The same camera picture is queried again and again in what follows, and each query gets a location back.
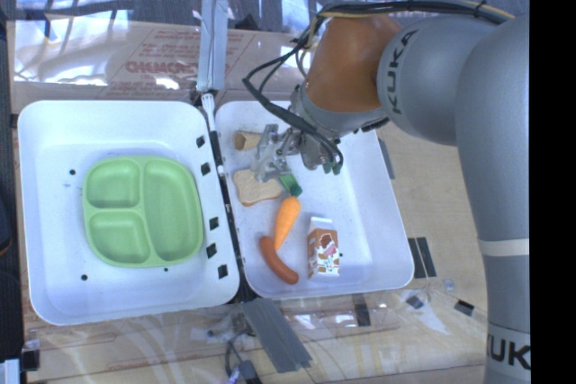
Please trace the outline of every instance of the toy carrot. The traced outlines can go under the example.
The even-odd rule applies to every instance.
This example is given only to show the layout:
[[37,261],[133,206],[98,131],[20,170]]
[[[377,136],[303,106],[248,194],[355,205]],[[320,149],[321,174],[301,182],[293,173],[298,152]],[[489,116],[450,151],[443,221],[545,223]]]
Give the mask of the toy carrot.
[[300,200],[295,195],[286,197],[280,204],[276,215],[276,226],[274,228],[274,250],[278,250],[286,236],[290,232],[294,221],[300,213],[302,207]]

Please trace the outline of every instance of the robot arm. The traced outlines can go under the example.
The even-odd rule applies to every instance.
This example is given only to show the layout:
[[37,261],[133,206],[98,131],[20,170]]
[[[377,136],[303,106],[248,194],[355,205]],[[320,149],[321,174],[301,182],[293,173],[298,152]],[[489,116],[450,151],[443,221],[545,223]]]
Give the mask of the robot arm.
[[528,17],[333,18],[291,103],[305,124],[288,121],[280,153],[310,169],[341,160],[330,141],[386,120],[458,148],[488,289],[484,381],[530,382]]

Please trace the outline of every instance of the white tray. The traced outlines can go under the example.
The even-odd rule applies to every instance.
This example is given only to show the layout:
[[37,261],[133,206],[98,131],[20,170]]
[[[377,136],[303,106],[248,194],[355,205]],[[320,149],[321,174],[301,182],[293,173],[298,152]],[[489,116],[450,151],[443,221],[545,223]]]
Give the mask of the white tray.
[[[277,104],[287,106],[286,102]],[[239,129],[262,132],[267,123],[278,123],[280,129],[287,127],[258,102],[225,103],[216,112],[240,252],[252,289],[265,298],[289,299],[405,286],[414,273],[414,262],[374,131],[342,138],[339,147],[345,160],[338,176],[324,174],[321,168],[310,171],[299,156],[288,157],[303,189],[299,197],[302,208],[278,254],[300,279],[289,285],[271,272],[260,254],[258,240],[272,235],[275,214],[284,196],[245,207],[231,180],[237,170],[250,167],[255,153],[254,149],[237,151],[234,133]],[[338,232],[340,275],[329,281],[307,278],[306,237],[312,216],[332,219]]]
[[[44,320],[70,325],[210,307],[236,294],[239,271],[212,147],[192,105],[41,101],[24,108],[18,134],[30,296]],[[94,162],[119,155],[167,156],[189,168],[204,222],[198,254],[166,268],[125,268],[93,253],[83,221],[84,175]],[[218,220],[212,230],[211,219]],[[211,245],[217,251],[208,257]]]

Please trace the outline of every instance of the brown cylinder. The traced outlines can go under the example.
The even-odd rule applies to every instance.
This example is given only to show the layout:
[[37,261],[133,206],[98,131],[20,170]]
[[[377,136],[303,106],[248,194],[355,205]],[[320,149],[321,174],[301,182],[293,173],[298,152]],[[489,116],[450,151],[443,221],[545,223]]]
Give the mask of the brown cylinder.
[[384,47],[401,29],[388,15],[332,18],[310,65],[304,88],[321,109],[363,112],[381,107],[376,74]]

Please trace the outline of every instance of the hot dog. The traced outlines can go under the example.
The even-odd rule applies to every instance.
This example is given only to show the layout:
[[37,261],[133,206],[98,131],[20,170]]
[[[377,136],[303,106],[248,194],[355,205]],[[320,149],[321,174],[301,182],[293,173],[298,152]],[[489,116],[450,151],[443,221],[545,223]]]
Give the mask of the hot dog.
[[294,285],[298,281],[298,273],[293,271],[280,259],[276,250],[274,250],[274,240],[271,237],[264,236],[260,238],[260,251],[268,267],[286,283]]

